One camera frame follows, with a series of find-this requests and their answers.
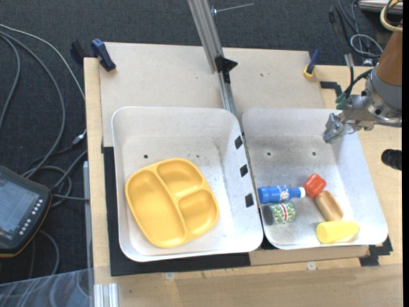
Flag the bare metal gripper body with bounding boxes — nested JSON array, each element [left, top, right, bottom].
[[338, 91, 403, 131]]

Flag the white plastic tray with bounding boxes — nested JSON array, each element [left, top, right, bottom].
[[242, 107, 389, 251], [111, 106, 265, 263]]

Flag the red rounded block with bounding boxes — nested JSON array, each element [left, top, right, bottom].
[[303, 173, 327, 199]]

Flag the brown hot dog bun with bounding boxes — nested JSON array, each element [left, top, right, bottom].
[[314, 190, 345, 223]]

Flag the blue bottle with white cap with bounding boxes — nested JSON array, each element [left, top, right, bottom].
[[257, 185, 307, 205]]

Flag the green can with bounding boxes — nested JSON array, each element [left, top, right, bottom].
[[261, 201, 297, 226]]

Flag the yellow cylinder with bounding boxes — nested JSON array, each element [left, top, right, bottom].
[[316, 220, 361, 245]]

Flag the pale wood board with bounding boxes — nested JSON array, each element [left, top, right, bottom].
[[98, 42, 371, 267]]

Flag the yellow divided plate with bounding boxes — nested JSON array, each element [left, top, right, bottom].
[[124, 157, 221, 249]]

